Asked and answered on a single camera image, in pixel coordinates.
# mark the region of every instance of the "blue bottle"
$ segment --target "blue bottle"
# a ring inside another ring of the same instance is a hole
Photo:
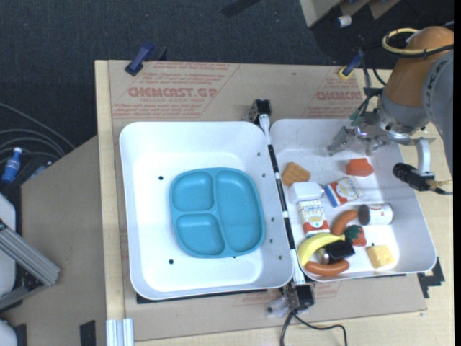
[[[16,178],[19,168],[21,167],[21,154],[22,148],[15,147],[13,150],[13,156],[6,162],[5,171],[1,176],[1,181],[5,185],[13,182],[14,178]]]

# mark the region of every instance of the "sausage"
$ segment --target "sausage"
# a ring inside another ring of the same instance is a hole
[[[349,269],[349,262],[341,259],[333,264],[319,264],[317,262],[308,262],[304,268],[311,273],[318,275],[337,275]]]
[[[344,229],[346,228],[348,222],[357,219],[358,216],[359,215],[357,213],[357,210],[346,210],[339,216],[338,219],[336,219],[336,222],[334,222],[333,227],[331,227],[331,233],[337,236],[341,236],[344,233]]]

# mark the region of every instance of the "yellow cheese cube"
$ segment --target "yellow cheese cube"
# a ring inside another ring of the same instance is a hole
[[[369,246],[367,253],[374,268],[381,268],[395,261],[387,245]]]

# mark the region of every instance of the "black carpet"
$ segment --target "black carpet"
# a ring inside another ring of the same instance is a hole
[[[365,43],[373,66],[392,68],[376,45],[383,35],[450,22],[454,0],[402,0],[377,20],[366,6],[343,29],[339,8],[308,28],[299,0],[0,0],[0,10],[0,103],[79,146],[97,133],[95,60],[131,60],[149,40],[170,61],[345,65]],[[0,115],[0,161],[25,137],[5,130],[39,130],[71,149],[5,107]]]

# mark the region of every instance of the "blue plate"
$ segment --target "blue plate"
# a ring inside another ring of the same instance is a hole
[[[174,233],[196,257],[236,257],[256,250],[264,215],[251,178],[238,169],[206,168],[180,174],[170,187]]]

